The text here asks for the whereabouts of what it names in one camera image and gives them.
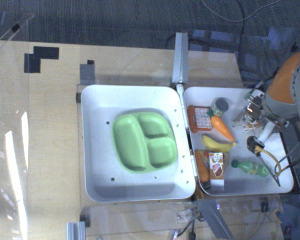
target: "dark gray carpet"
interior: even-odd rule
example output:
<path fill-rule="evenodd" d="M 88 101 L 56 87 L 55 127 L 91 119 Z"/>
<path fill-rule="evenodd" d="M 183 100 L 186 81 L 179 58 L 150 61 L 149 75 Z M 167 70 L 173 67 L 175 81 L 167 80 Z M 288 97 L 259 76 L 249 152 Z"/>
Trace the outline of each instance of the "dark gray carpet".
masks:
<path fill-rule="evenodd" d="M 226 18 L 242 19 L 236 0 L 205 1 Z M 276 0 L 239 1 L 248 16 Z M 189 32 L 193 50 L 235 52 L 242 78 L 252 82 L 300 49 L 300 0 L 283 0 L 244 24 L 215 16 L 201 0 L 0 0 L 0 11 L 35 14 L 31 42 L 173 49 L 170 37 Z"/>

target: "plastic bottle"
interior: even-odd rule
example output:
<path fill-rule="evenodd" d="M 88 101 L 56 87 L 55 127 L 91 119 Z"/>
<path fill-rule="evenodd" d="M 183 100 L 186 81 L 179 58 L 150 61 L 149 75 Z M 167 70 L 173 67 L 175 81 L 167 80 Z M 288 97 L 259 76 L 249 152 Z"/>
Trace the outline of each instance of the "plastic bottle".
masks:
<path fill-rule="evenodd" d="M 233 160 L 231 166 L 233 168 L 240 168 L 246 174 L 259 175 L 261 177 L 267 177 L 269 175 L 268 169 L 264 165 L 258 164 L 256 162 L 239 162 L 237 160 Z"/>

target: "black cable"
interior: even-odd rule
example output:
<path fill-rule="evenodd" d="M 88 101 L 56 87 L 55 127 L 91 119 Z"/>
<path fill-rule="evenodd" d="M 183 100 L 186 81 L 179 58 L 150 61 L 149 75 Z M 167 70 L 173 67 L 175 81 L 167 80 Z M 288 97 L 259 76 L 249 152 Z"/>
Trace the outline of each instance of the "black cable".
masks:
<path fill-rule="evenodd" d="M 240 10 L 241 10 L 241 14 L 242 14 L 242 19 L 245 18 L 245 11 L 244 11 L 244 8 L 241 4 L 241 2 L 239 0 L 235 0 L 237 2 L 237 4 L 239 5 L 240 7 Z M 241 31 L 240 31 L 240 40 L 239 40 L 239 47 L 238 47 L 238 66 L 239 66 L 239 71 L 240 70 L 240 65 L 242 65 L 242 58 L 243 56 L 241 56 L 241 50 L 242 50 L 242 37 L 244 35 L 244 31 L 245 31 L 245 20 L 242 21 L 242 27 L 241 27 Z"/>
<path fill-rule="evenodd" d="M 194 219 L 193 223 L 192 223 L 192 232 L 189 234 L 189 240 L 196 240 L 196 238 L 197 238 L 196 233 L 195 233 L 195 222 L 196 222 L 196 220 Z"/>
<path fill-rule="evenodd" d="M 165 41 L 165 45 L 164 45 L 164 48 L 167 50 L 168 49 L 168 46 L 169 46 L 169 43 L 171 42 L 171 40 L 175 39 L 176 38 L 176 34 L 172 34 L 171 36 L 168 37 L 168 39 Z M 199 40 L 199 39 L 195 39 L 195 38 L 190 38 L 188 39 L 188 45 L 189 45 L 189 50 L 190 50 L 190 44 L 193 43 L 193 42 L 196 42 L 199 46 L 202 46 L 202 49 L 203 49 L 203 46 L 208 46 L 209 48 L 211 47 L 210 44 L 208 44 L 207 42 L 204 42 L 202 40 Z"/>
<path fill-rule="evenodd" d="M 275 1 L 275 2 L 272 2 L 272 3 L 269 3 L 269 4 L 267 4 L 267 5 L 264 5 L 264 6 L 260 7 L 260 8 L 258 8 L 257 10 L 255 10 L 250 16 L 248 16 L 248 17 L 246 17 L 246 18 L 243 18 L 243 19 L 240 19 L 240 20 L 232 20 L 232 19 L 225 18 L 225 17 L 221 16 L 220 14 L 216 13 L 213 9 L 211 9 L 211 8 L 205 3 L 204 0 L 202 0 L 204 6 L 205 6 L 208 10 L 210 10 L 213 14 L 217 15 L 218 17 L 220 17 L 221 19 L 223 19 L 223 20 L 225 20 L 225 21 L 232 22 L 232 23 L 244 22 L 244 21 L 250 19 L 253 15 L 255 15 L 255 14 L 256 14 L 257 12 L 259 12 L 260 10 L 262 10 L 262 9 L 264 9 L 264 8 L 267 8 L 267 7 L 269 7 L 269 6 L 273 6 L 273 5 L 275 5 L 275 4 L 277 4 L 277 3 L 281 2 L 281 1 L 282 1 L 282 0 L 277 0 L 277 1 Z"/>
<path fill-rule="evenodd" d="M 182 230 L 180 233 L 178 233 L 178 237 L 181 237 L 186 231 L 187 229 L 191 226 L 191 224 L 196 220 L 196 218 L 192 219 L 188 225 L 185 226 L 184 230 Z"/>

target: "food box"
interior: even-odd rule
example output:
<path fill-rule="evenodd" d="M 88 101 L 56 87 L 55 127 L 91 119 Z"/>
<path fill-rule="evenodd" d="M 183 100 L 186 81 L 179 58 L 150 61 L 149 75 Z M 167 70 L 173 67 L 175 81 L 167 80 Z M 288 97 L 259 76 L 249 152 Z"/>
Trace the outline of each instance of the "food box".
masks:
<path fill-rule="evenodd" d="M 224 189 L 225 167 L 223 153 L 209 153 L 211 187 Z"/>
<path fill-rule="evenodd" d="M 211 131 L 212 124 L 208 115 L 210 108 L 202 106 L 189 106 L 187 109 L 190 130 L 193 133 L 198 131 Z"/>

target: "green plate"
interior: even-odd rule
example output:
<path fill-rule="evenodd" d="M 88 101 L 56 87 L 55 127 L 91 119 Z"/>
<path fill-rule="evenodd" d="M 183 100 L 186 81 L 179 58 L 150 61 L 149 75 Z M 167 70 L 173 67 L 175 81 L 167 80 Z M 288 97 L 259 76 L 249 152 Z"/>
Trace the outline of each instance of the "green plate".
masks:
<path fill-rule="evenodd" d="M 112 137 L 120 164 L 132 173 L 157 171 L 171 166 L 178 158 L 174 133 L 159 113 L 119 116 L 113 123 Z"/>

